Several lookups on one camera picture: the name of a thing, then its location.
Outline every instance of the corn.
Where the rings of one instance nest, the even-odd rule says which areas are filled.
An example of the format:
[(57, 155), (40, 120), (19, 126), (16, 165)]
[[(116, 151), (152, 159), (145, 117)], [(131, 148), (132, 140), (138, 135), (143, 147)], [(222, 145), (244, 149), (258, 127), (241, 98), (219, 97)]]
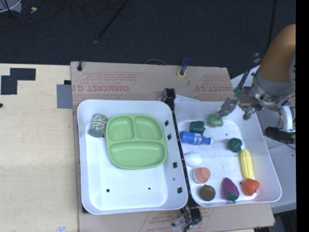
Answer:
[(253, 167), (252, 167), (252, 159), (250, 151), (247, 149), (243, 149), (240, 152), (240, 163), (242, 169), (242, 175), (245, 179), (253, 178)]

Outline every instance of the can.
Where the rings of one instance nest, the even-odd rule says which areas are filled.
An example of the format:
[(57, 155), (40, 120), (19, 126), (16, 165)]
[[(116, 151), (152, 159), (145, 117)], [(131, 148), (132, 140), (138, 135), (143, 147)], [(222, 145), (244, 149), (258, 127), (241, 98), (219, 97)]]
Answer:
[(92, 116), (89, 134), (93, 137), (104, 137), (104, 130), (107, 122), (107, 117), (101, 114)]

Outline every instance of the divided green plate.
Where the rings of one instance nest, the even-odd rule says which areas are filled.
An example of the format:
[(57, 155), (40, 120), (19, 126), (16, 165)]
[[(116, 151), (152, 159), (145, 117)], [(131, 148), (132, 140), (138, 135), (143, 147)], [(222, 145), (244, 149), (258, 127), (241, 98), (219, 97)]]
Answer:
[(161, 165), (167, 158), (162, 126), (152, 116), (113, 116), (107, 121), (105, 136), (108, 155), (118, 168), (153, 168)]

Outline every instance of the white cable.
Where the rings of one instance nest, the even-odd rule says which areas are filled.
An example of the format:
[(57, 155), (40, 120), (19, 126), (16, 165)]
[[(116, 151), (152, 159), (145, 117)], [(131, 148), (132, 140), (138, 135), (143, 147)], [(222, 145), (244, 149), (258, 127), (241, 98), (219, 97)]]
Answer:
[[(13, 8), (15, 8), (21, 1), (22, 1), (22, 0), (18, 0), (18, 2), (17, 2), (15, 5), (13, 5), (12, 7), (10, 7), (10, 10), (13, 9)], [(8, 10), (8, 9), (1, 10), (0, 13), (5, 12), (5, 11), (9, 11), (9, 10)]]

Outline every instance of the bottle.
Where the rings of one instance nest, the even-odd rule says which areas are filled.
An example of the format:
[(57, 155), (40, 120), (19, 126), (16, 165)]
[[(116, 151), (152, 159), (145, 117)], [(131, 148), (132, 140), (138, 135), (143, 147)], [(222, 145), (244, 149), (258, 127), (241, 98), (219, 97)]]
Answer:
[(180, 132), (180, 141), (191, 145), (210, 145), (213, 141), (212, 138), (204, 137), (201, 133), (196, 132)]

